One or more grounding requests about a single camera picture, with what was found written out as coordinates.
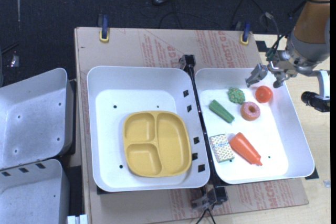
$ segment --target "cardboard surface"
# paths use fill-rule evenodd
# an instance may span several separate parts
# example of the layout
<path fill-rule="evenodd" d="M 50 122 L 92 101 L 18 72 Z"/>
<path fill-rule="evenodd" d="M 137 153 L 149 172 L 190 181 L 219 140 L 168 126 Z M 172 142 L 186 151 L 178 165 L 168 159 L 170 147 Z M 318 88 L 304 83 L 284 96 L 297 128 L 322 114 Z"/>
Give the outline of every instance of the cardboard surface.
<path fill-rule="evenodd" d="M 261 62 L 253 35 L 239 43 L 240 32 L 162 29 L 110 29 L 110 41 L 99 41 L 99 28 L 75 30 L 78 97 L 82 139 L 85 211 L 90 223 L 155 223 L 198 218 L 192 209 L 198 189 L 132 191 L 97 194 L 92 175 L 86 76 L 99 65 L 178 67 L 183 54 L 193 54 L 195 69 L 254 67 Z M 230 185 L 229 201 L 215 207 L 213 215 L 292 207 L 308 203 L 300 179 Z"/>

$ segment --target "metal stand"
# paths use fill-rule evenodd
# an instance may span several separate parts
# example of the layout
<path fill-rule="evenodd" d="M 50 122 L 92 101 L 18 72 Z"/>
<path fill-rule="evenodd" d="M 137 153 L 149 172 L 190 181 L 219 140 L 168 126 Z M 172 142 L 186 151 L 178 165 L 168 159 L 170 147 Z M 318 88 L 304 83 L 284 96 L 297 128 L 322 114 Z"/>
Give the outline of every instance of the metal stand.
<path fill-rule="evenodd" d="M 214 186 L 212 191 L 210 191 L 209 193 L 203 194 L 201 201 L 199 201 L 198 199 L 194 201 L 193 203 L 196 207 L 198 207 L 198 204 L 200 202 L 201 202 L 201 205 L 206 205 L 206 206 L 210 206 L 213 204 L 222 204 L 223 202 L 227 201 L 227 194 L 226 194 L 225 186 L 227 186 L 228 184 L 222 181 L 220 177 L 217 175 L 216 168 L 214 165 L 214 160 L 212 158 L 209 138 L 207 135 L 207 131 L 206 131 L 206 127 L 205 127 L 205 123 L 204 123 L 204 119 L 203 119 L 203 115 L 201 111 L 200 100 L 198 99 L 197 88 L 196 88 L 196 83 L 195 83 L 195 73 L 194 73 L 194 66 L 196 65 L 195 58 L 193 55 L 184 55 L 179 60 L 179 64 L 180 64 L 180 69 L 187 72 L 192 81 L 197 110 L 198 110 L 198 116 L 199 116 L 199 120 L 201 121 L 201 126 L 203 130 L 203 135 L 204 135 L 204 142 L 205 142 L 205 147 L 207 151 L 209 167 L 210 167 L 210 172 L 211 172 L 210 181 L 212 182 Z"/>

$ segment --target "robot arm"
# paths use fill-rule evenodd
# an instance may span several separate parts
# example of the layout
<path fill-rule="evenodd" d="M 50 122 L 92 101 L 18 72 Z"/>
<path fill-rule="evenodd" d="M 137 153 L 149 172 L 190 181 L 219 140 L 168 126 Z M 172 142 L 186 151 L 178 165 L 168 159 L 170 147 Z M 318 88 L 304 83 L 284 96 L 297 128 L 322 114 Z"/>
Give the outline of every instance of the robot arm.
<path fill-rule="evenodd" d="M 246 79 L 246 84 L 262 80 L 268 71 L 276 78 L 273 86 L 282 86 L 285 80 L 298 73 L 317 77 L 320 93 L 304 92 L 302 101 L 321 112 L 330 111 L 329 70 L 313 69 L 330 55 L 330 0 L 306 0 L 299 19 L 287 39 L 285 50 L 271 48 L 267 66 L 258 64 Z"/>

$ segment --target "toy broccoli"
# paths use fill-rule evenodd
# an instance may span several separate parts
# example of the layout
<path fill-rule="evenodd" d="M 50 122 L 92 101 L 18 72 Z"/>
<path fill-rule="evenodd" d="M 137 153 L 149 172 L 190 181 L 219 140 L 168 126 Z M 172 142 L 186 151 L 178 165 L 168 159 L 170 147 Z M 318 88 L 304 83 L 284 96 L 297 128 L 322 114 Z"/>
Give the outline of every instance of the toy broccoli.
<path fill-rule="evenodd" d="M 242 90 L 238 88 L 229 88 L 228 91 L 229 100 L 232 103 L 242 104 L 245 101 L 245 95 Z"/>

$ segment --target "blue clamp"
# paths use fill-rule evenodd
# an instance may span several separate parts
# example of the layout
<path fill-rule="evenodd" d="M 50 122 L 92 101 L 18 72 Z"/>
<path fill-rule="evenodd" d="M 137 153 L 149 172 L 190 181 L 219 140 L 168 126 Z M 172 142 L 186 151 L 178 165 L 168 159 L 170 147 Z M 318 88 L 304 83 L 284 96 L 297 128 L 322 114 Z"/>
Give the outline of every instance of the blue clamp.
<path fill-rule="evenodd" d="M 102 30 L 99 31 L 99 39 L 101 42 L 108 42 L 109 41 L 109 32 L 108 32 L 108 16 L 106 14 L 103 15 L 103 26 Z"/>
<path fill-rule="evenodd" d="M 248 21 L 244 22 L 244 30 L 243 33 L 240 36 L 240 43 L 243 45 L 248 44 L 248 35 L 250 32 L 250 23 Z"/>

